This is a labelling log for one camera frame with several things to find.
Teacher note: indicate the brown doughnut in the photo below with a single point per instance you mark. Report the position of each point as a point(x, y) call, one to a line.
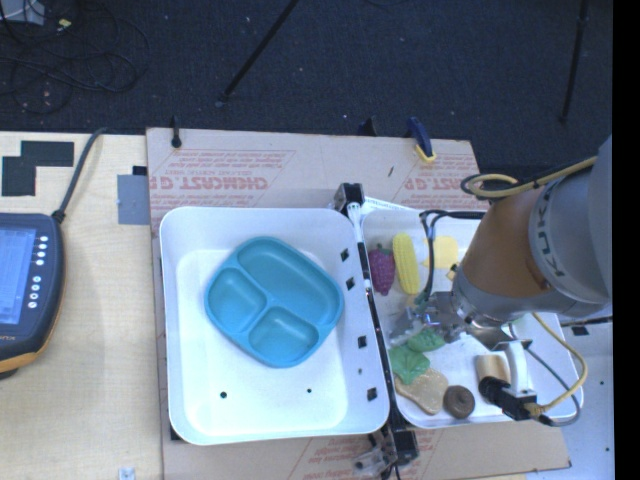
point(459, 401)

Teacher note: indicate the yellow cheese wedge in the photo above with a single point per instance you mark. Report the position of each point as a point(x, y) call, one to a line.
point(444, 253)

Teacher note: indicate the green lettuce leaf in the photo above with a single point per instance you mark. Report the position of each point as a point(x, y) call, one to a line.
point(407, 364)

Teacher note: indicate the black cylinder on white bracket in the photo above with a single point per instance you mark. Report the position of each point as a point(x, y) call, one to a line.
point(517, 368)

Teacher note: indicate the purple grapes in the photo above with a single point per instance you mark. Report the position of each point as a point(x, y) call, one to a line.
point(382, 270)

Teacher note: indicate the brown cardboard board red print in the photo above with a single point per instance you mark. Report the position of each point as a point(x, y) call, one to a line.
point(300, 173)

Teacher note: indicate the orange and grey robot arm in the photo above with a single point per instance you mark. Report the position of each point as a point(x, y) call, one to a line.
point(530, 248)

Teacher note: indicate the white plastic tray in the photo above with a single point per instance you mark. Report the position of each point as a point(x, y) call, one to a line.
point(200, 368)
point(465, 363)

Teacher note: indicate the yellow corn cob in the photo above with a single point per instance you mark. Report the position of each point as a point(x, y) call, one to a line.
point(406, 264)

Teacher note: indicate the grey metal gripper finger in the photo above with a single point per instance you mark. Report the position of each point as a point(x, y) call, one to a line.
point(454, 334)
point(404, 326)

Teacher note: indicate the tan bread roll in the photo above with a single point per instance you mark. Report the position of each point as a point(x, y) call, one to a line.
point(492, 368)

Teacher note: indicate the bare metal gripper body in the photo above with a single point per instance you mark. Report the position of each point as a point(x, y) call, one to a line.
point(447, 313)

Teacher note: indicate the thin black and white rod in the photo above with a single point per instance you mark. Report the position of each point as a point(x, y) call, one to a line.
point(361, 248)

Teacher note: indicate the blue divided plate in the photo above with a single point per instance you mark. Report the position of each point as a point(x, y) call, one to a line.
point(272, 300)

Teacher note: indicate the tan bread slice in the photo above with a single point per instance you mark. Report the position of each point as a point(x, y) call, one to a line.
point(425, 390)

